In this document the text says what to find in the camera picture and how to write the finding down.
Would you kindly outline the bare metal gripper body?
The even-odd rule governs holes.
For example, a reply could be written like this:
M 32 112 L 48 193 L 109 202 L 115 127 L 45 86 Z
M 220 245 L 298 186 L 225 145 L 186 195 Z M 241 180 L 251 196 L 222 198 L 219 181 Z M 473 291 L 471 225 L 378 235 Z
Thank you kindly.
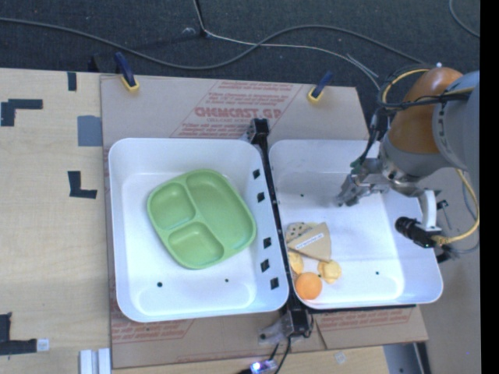
M 365 158 L 363 161 L 354 161 L 351 167 L 349 177 L 354 181 L 354 187 L 369 186 L 370 195 L 386 193 L 390 189 L 403 196 L 423 194 L 423 189 L 418 186 L 419 178 L 406 174 L 390 160 Z

